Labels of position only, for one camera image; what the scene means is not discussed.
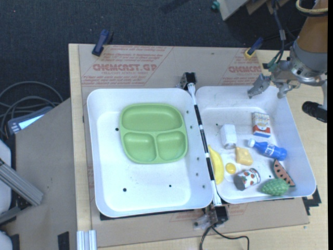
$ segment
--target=blue bottle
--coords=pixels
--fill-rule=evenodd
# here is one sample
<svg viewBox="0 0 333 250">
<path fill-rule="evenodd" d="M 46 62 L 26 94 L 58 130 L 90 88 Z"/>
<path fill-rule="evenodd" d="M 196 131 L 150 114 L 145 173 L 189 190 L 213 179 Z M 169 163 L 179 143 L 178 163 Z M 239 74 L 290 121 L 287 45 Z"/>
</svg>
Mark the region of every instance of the blue bottle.
<svg viewBox="0 0 333 250">
<path fill-rule="evenodd" d="M 249 147 L 256 148 L 261 154 L 267 157 L 275 158 L 277 160 L 285 160 L 287 151 L 282 147 L 277 147 L 274 144 L 268 142 L 256 142 L 254 139 L 248 141 Z"/>
</svg>

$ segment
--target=yellow block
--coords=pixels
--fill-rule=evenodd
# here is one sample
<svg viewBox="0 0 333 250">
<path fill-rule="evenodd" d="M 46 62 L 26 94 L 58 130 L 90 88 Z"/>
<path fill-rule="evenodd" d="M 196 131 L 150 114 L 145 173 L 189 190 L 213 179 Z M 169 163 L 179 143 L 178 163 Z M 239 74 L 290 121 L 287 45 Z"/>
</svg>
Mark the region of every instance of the yellow block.
<svg viewBox="0 0 333 250">
<path fill-rule="evenodd" d="M 246 148 L 236 147 L 236 162 L 246 166 L 252 165 L 253 159 L 249 150 Z"/>
</svg>

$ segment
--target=banana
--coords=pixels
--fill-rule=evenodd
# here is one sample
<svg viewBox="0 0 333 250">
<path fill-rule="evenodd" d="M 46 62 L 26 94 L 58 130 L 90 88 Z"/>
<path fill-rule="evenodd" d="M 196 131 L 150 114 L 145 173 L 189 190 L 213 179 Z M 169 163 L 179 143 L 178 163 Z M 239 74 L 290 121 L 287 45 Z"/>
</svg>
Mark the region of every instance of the banana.
<svg viewBox="0 0 333 250">
<path fill-rule="evenodd" d="M 221 155 L 208 145 L 210 159 L 213 163 L 213 170 L 216 184 L 220 184 L 224 179 L 224 166 Z"/>
</svg>

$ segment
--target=green divided plate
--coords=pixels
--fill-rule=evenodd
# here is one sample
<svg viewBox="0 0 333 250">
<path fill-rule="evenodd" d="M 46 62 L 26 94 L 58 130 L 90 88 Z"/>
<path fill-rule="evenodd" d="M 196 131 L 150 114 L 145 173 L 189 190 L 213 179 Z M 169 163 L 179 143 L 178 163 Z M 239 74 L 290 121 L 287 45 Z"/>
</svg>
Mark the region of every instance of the green divided plate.
<svg viewBox="0 0 333 250">
<path fill-rule="evenodd" d="M 133 104 L 120 114 L 120 136 L 127 157 L 141 164 L 178 161 L 187 152 L 182 114 L 168 104 Z"/>
</svg>

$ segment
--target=dark floor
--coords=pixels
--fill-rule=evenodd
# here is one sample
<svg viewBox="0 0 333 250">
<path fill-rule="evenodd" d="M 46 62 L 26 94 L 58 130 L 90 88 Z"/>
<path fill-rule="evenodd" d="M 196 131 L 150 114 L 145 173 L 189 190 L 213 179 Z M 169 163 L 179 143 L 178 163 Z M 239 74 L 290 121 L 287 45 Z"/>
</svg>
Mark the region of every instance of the dark floor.
<svg viewBox="0 0 333 250">
<path fill-rule="evenodd" d="M 17 82 L 40 81 L 68 98 L 68 44 L 95 44 L 102 29 L 114 32 L 113 44 L 250 47 L 262 36 L 263 49 L 280 48 L 266 5 L 251 16 L 242 7 L 223 21 L 211 10 L 214 1 L 0 0 L 0 92 Z M 297 34 L 305 17 L 296 11 L 295 1 L 279 14 Z M 25 85 L 0 93 L 0 102 L 32 94 L 49 97 L 45 93 L 40 86 Z"/>
</svg>

